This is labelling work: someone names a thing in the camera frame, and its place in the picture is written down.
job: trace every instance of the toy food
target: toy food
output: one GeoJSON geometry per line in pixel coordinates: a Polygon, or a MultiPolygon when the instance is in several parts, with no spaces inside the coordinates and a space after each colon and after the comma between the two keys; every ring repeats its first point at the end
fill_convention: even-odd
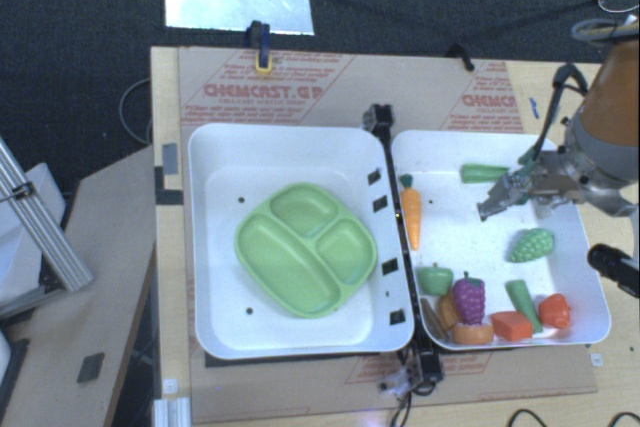
{"type": "Polygon", "coordinates": [[[491,324],[456,324],[451,334],[454,343],[481,345],[493,341],[493,326],[491,324]]]}
{"type": "Polygon", "coordinates": [[[512,262],[529,262],[553,251],[553,233],[543,228],[527,231],[509,254],[512,262]]]}
{"type": "Polygon", "coordinates": [[[422,292],[428,295],[445,295],[453,282],[453,271],[437,263],[418,268],[417,276],[422,292]]]}
{"type": "Polygon", "coordinates": [[[540,321],[545,326],[565,329],[571,323],[571,308],[562,294],[553,294],[538,305],[540,321]]]}
{"type": "Polygon", "coordinates": [[[409,237],[409,245],[414,251],[418,249],[420,243],[420,218],[422,216],[422,202],[420,193],[415,190],[413,185],[413,177],[411,175],[402,175],[400,183],[404,190],[400,193],[400,202],[402,203],[402,212],[404,213],[404,225],[407,229],[407,237],[409,237]]]}
{"type": "Polygon", "coordinates": [[[536,307],[533,304],[525,281],[522,279],[508,281],[505,287],[516,310],[527,317],[531,324],[533,324],[533,332],[542,333],[542,324],[540,323],[540,319],[538,319],[536,307]]]}
{"type": "Polygon", "coordinates": [[[436,313],[438,314],[440,324],[442,324],[442,327],[446,331],[460,322],[460,317],[456,311],[456,305],[453,302],[453,289],[449,289],[447,295],[443,295],[438,299],[436,313]]]}
{"type": "Polygon", "coordinates": [[[499,311],[491,315],[496,336],[515,342],[533,336],[533,324],[519,311],[499,311]]]}
{"type": "Polygon", "coordinates": [[[509,168],[503,166],[464,164],[460,170],[460,177],[462,178],[462,183],[495,182],[507,171],[509,171],[509,168]]]}
{"type": "Polygon", "coordinates": [[[467,271],[464,278],[453,285],[453,300],[460,320],[464,324],[480,324],[484,317],[484,281],[470,278],[467,271]]]}

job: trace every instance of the toy cucumber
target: toy cucumber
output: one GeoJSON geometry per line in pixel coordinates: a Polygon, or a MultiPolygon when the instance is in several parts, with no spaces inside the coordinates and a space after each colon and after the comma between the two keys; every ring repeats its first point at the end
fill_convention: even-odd
{"type": "Polygon", "coordinates": [[[542,333],[542,324],[538,318],[536,307],[531,299],[531,294],[527,288],[527,284],[523,279],[508,281],[505,285],[511,302],[516,310],[529,319],[533,325],[533,332],[542,333]]]}
{"type": "Polygon", "coordinates": [[[464,164],[460,170],[460,176],[462,177],[462,183],[495,182],[507,171],[509,171],[509,168],[503,166],[464,164]]]}
{"type": "Polygon", "coordinates": [[[516,242],[509,260],[516,263],[530,262],[553,251],[553,244],[553,233],[543,228],[534,228],[516,242]]]}

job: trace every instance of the blue clamp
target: blue clamp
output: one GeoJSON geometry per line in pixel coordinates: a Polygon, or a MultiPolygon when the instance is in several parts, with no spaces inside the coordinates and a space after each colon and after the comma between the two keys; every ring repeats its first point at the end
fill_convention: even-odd
{"type": "Polygon", "coordinates": [[[253,21],[244,33],[244,45],[247,48],[256,48],[256,71],[267,75],[272,70],[271,59],[271,32],[269,24],[253,21]]]}

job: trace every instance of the green toy vegetable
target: green toy vegetable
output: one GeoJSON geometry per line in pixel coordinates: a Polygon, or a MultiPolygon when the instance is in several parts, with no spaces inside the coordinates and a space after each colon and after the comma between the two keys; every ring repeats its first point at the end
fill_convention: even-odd
{"type": "Polygon", "coordinates": [[[495,182],[507,171],[509,171],[509,168],[503,166],[464,164],[460,170],[460,176],[462,177],[462,183],[495,182]]]}
{"type": "Polygon", "coordinates": [[[437,263],[431,267],[420,267],[417,276],[422,292],[428,295],[446,295],[453,282],[453,271],[438,267],[437,263]]]}
{"type": "Polygon", "coordinates": [[[505,287],[516,310],[527,317],[533,325],[533,332],[542,333],[542,324],[538,318],[536,307],[533,304],[525,281],[523,279],[508,281],[505,287]]]}
{"type": "Polygon", "coordinates": [[[553,233],[543,228],[527,231],[516,242],[509,254],[509,260],[516,263],[530,262],[553,251],[553,233]]]}

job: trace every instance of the toy carrot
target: toy carrot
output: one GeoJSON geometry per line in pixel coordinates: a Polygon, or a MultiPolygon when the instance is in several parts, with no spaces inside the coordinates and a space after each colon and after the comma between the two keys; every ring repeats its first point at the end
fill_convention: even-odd
{"type": "Polygon", "coordinates": [[[400,202],[404,212],[404,225],[407,229],[409,245],[415,251],[420,243],[420,217],[422,215],[420,193],[412,187],[413,177],[411,175],[402,175],[400,183],[404,187],[404,190],[400,193],[400,202]]]}

